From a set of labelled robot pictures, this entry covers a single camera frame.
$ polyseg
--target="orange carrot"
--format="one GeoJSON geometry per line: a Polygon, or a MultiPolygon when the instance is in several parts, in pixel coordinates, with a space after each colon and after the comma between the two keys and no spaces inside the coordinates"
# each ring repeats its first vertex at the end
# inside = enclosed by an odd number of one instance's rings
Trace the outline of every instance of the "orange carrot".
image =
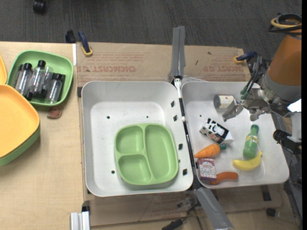
{"type": "Polygon", "coordinates": [[[236,172],[222,172],[216,175],[215,181],[210,181],[211,185],[219,184],[223,180],[236,180],[239,175],[236,172]]]}
{"type": "Polygon", "coordinates": [[[225,149],[226,149],[226,144],[222,144],[220,146],[217,144],[212,144],[200,150],[198,153],[196,153],[194,155],[194,158],[197,158],[197,159],[209,158],[209,157],[212,157],[220,153],[221,150],[225,150],[225,149]]]}

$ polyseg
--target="brown round object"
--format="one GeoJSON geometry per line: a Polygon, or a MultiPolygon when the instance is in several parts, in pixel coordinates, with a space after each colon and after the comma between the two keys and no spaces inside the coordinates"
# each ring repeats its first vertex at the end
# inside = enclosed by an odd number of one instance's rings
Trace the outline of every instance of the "brown round object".
{"type": "Polygon", "coordinates": [[[47,117],[49,118],[59,118],[62,115],[62,108],[57,105],[57,106],[52,106],[48,110],[47,117]]]}

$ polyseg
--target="banana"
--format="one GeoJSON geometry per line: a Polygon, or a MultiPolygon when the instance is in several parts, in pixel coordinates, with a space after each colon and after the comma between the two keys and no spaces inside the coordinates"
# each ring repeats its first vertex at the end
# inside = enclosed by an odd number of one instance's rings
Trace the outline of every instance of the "banana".
{"type": "Polygon", "coordinates": [[[238,169],[247,171],[247,170],[252,170],[258,167],[261,163],[261,155],[262,151],[259,151],[257,156],[253,159],[250,160],[232,160],[232,163],[234,166],[236,166],[238,169]]]}

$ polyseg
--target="gray carpet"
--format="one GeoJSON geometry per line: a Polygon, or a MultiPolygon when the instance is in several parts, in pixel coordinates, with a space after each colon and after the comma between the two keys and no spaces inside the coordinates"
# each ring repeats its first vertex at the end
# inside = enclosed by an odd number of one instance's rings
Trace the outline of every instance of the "gray carpet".
{"type": "Polygon", "coordinates": [[[233,46],[271,58],[283,35],[268,33],[281,13],[302,14],[302,0],[0,0],[0,40],[65,43],[69,29],[89,42],[172,44],[186,28],[186,45],[233,46]]]}

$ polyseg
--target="light wood surface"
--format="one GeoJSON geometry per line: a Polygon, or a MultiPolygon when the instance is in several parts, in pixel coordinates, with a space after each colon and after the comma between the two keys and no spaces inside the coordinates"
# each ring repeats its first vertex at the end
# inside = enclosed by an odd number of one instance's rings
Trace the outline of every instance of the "light wood surface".
{"type": "MultiPolygon", "coordinates": [[[[72,59],[72,45],[44,43],[0,42],[0,54],[7,72],[24,50],[35,49],[59,54],[72,59]]],[[[80,135],[80,110],[77,97],[77,72],[67,100],[61,105],[59,119],[47,118],[48,108],[37,107],[41,120],[40,138],[26,152],[5,166],[0,166],[0,229],[5,230],[69,230],[71,212],[80,212],[83,199],[82,150],[80,135]]],[[[273,204],[291,213],[289,199],[282,185],[273,187],[273,204]]],[[[236,194],[242,205],[232,203],[234,191],[220,191],[222,206],[236,230],[296,230],[297,227],[268,219],[266,203],[259,205],[252,196],[236,194]]],[[[208,218],[197,211],[204,229],[213,230],[208,218]]],[[[92,227],[93,230],[161,229],[171,219],[125,223],[92,227]]],[[[182,230],[200,229],[195,212],[184,222],[182,230]]]]}

